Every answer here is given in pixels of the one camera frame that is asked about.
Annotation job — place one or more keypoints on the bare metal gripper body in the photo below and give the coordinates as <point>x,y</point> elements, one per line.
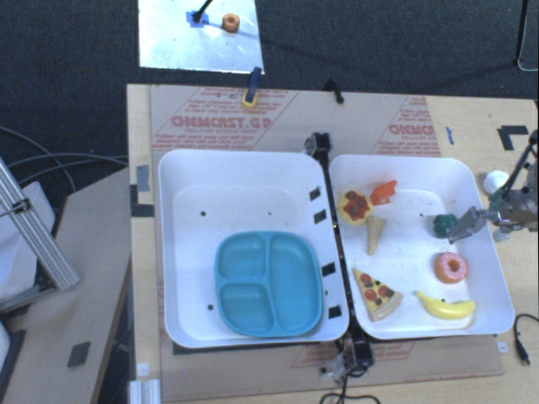
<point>524,211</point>

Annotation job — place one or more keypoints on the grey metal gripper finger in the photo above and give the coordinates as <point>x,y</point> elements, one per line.
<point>465,225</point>

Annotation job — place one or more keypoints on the green broccoli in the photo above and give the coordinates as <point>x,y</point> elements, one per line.
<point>442,224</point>

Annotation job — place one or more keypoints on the white round object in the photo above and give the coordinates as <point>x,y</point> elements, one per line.
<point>496,180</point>

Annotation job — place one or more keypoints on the pink doughnut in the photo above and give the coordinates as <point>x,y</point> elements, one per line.
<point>443,272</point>

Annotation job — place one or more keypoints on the white plastic tray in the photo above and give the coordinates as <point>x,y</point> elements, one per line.
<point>414,242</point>
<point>236,175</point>

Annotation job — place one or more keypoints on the yellow banana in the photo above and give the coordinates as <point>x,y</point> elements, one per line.
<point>446,309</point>

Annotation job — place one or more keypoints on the orange toy carrot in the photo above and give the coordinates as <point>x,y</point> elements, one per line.
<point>384,192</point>

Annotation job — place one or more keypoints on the beige toy ice cream cone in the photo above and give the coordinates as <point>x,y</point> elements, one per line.
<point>375,232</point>

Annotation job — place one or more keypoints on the round yellow toy pizza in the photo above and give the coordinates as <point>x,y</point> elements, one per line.
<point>354,208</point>

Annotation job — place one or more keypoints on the toy pizza slice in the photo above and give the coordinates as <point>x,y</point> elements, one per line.
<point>377,297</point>

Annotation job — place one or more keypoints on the thin black rod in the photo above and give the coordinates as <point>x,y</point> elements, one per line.
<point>337,225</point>

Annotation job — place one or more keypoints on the blue divided plate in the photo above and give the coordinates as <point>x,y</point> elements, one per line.
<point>269,284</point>

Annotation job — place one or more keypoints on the brown cardboard board red print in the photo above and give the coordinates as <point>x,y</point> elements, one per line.
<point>236,122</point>

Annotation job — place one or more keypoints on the orange doughnut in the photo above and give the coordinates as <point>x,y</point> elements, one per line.
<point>230,22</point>

